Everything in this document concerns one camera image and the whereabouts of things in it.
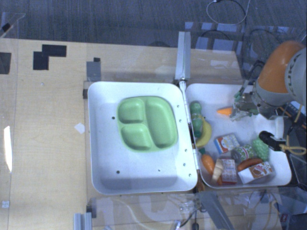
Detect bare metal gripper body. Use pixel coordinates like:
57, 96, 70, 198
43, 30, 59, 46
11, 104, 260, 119
238, 92, 260, 116

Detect white plastic tray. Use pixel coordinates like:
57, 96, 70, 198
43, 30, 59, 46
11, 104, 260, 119
186, 83, 293, 190
87, 81, 199, 196

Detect small orange carrot piece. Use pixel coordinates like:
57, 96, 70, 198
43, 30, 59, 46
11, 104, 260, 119
216, 106, 234, 116

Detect red and white carton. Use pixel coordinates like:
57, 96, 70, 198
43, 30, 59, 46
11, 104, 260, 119
213, 133, 241, 155

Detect yellow banana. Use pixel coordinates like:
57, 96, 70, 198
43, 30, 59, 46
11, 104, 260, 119
195, 117, 213, 149

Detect green and white can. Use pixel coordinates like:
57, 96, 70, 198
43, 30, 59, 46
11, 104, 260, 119
231, 144, 256, 164

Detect green bottle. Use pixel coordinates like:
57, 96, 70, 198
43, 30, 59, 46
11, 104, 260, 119
189, 101, 205, 138

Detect green grapes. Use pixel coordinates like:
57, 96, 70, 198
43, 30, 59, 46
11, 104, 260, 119
251, 138, 270, 162

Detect orange sausage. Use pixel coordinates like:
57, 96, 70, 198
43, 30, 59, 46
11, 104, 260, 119
237, 158, 264, 173

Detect orange carrot with green top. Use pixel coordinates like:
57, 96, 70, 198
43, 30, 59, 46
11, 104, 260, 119
198, 148, 216, 176

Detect red and white packet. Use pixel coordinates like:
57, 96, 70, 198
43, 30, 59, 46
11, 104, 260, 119
220, 159, 238, 185

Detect orange and white carton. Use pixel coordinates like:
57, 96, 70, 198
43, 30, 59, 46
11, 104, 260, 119
237, 161, 274, 185

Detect green divided plate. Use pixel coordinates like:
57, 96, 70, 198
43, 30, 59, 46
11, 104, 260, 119
117, 96, 179, 153

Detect black cylinder on white bracket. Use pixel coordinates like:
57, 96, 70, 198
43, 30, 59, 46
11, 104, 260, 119
258, 115, 287, 152

